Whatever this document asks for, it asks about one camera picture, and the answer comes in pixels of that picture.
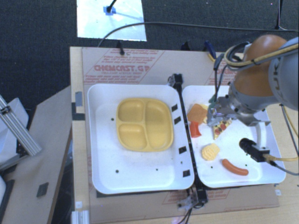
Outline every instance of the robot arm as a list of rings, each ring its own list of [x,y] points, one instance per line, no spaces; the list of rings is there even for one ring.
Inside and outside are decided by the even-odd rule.
[[[285,53],[257,59],[291,46]],[[260,120],[254,114],[275,103],[298,110],[298,37],[287,42],[275,35],[261,36],[245,51],[244,61],[248,65],[234,68],[238,72],[228,95],[219,97],[214,107],[209,107],[209,126],[229,118],[255,126]]]

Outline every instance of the toy sausage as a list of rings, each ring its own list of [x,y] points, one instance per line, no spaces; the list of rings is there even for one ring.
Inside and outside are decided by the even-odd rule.
[[[192,121],[189,128],[190,128],[191,138],[197,138],[197,137],[201,136],[201,133],[199,132],[199,129],[198,129],[197,122]]]
[[[222,164],[228,171],[234,174],[246,176],[249,173],[247,169],[238,168],[235,165],[231,164],[231,162],[228,161],[227,159],[223,159]]]

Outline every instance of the yellow divided plate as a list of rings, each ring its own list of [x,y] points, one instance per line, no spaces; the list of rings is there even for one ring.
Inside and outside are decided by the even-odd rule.
[[[173,142],[170,110],[157,99],[123,100],[117,107],[116,128],[120,143],[133,151],[163,151]]]

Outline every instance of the toy hot dog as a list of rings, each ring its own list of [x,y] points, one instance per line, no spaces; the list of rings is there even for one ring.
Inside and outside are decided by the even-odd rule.
[[[249,173],[247,169],[238,168],[235,165],[231,164],[231,162],[228,161],[227,159],[223,159],[222,164],[228,171],[234,174],[246,176]]]

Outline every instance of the yellow cable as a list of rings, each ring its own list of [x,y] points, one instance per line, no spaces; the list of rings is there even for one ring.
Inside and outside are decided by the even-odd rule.
[[[271,57],[278,56],[278,55],[281,55],[283,53],[286,53],[286,52],[289,52],[289,51],[292,51],[292,50],[296,50],[296,49],[298,49],[298,47],[299,47],[299,45],[298,45],[298,43],[296,43],[296,44],[294,44],[292,46],[288,46],[288,47],[282,48],[280,50],[268,53],[268,54],[266,54],[264,56],[257,57],[257,58],[255,58],[253,60],[250,60],[250,61],[232,62],[232,61],[230,61],[230,60],[227,59],[227,56],[228,56],[228,53],[234,48],[234,46],[233,46],[233,47],[229,48],[225,52],[225,54],[224,54],[224,60],[225,60],[225,62],[228,65],[231,65],[231,66],[246,66],[246,65],[258,63],[259,61],[262,61],[262,60],[267,59],[267,58],[271,58]]]
[[[296,134],[296,136],[297,136],[297,138],[298,138],[298,131],[296,130],[295,125],[293,124],[292,120],[290,119],[290,116],[289,116],[288,112],[286,111],[285,106],[283,106],[283,109],[284,109],[284,111],[285,111],[286,117],[288,118],[289,123],[290,123],[290,125],[291,125],[291,127],[292,127],[294,133]]]
[[[263,157],[266,159],[266,161],[296,161],[299,159],[299,157],[296,158],[277,158],[270,154],[264,154]]]

